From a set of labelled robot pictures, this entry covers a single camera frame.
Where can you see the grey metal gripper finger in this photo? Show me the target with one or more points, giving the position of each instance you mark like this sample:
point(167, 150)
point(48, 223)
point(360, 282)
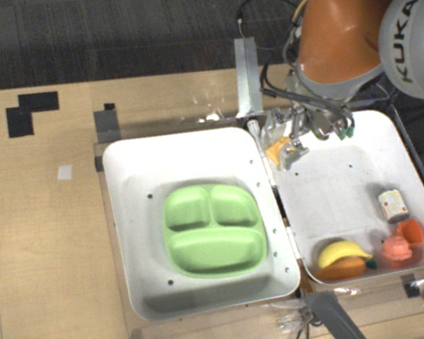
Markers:
point(300, 147)
point(288, 158)

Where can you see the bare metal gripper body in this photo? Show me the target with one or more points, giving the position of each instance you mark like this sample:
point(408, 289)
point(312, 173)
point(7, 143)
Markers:
point(321, 121)

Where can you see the clear packet with yellow contents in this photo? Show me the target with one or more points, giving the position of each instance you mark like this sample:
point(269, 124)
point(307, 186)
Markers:
point(274, 150)

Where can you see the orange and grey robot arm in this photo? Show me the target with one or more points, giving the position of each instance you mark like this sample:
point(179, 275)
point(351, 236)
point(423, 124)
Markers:
point(345, 30)

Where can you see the thin black and white rod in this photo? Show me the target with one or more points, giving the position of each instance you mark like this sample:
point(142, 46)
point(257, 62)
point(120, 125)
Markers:
point(269, 172)

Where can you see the white plastic tray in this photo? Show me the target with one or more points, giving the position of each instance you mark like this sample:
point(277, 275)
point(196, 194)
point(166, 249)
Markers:
point(337, 185)
point(193, 151)

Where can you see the yellow banana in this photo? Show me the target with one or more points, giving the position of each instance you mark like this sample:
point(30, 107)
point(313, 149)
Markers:
point(340, 251)

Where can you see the white can with orange dots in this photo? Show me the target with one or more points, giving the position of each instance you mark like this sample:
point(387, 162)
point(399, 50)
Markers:
point(393, 205)

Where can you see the green divided plate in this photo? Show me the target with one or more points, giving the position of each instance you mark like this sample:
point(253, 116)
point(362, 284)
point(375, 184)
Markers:
point(214, 239)

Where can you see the orange carrot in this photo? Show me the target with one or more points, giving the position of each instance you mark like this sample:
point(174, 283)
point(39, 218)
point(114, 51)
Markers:
point(341, 269)

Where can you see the orange cup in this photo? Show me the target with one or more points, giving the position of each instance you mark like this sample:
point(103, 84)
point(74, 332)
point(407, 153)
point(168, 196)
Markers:
point(411, 231)

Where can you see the pink cupcake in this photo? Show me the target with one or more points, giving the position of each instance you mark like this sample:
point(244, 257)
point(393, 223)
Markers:
point(395, 249)

